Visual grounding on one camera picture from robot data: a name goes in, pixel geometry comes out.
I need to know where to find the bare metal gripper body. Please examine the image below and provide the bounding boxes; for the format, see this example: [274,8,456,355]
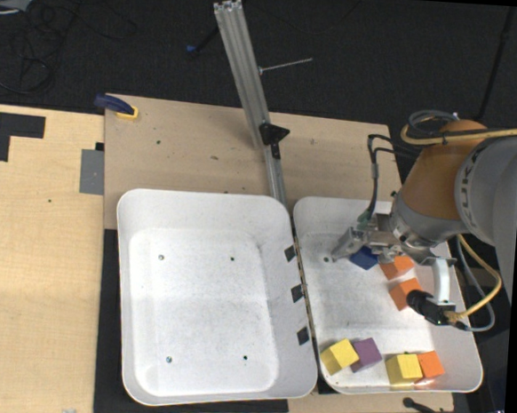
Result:
[355,210,447,266]

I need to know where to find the pale wood board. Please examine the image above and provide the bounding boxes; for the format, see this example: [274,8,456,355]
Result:
[80,93,478,413]

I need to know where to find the black cylinder on white bracket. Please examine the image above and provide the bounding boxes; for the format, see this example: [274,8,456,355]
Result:
[403,253,461,328]

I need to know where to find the yellow cube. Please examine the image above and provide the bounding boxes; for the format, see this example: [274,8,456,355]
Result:
[317,335,362,379]
[381,350,427,391]

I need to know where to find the orange cube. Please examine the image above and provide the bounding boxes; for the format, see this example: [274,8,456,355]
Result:
[386,274,425,314]
[414,348,448,382]
[377,252,417,282]

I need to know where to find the blue cube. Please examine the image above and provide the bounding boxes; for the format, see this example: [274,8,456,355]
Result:
[348,245,381,272]

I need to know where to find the white plastic tray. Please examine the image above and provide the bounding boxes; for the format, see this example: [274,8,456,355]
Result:
[100,183,333,413]
[278,194,497,406]

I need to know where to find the purple cube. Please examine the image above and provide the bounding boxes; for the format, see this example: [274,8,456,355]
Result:
[349,335,386,376]

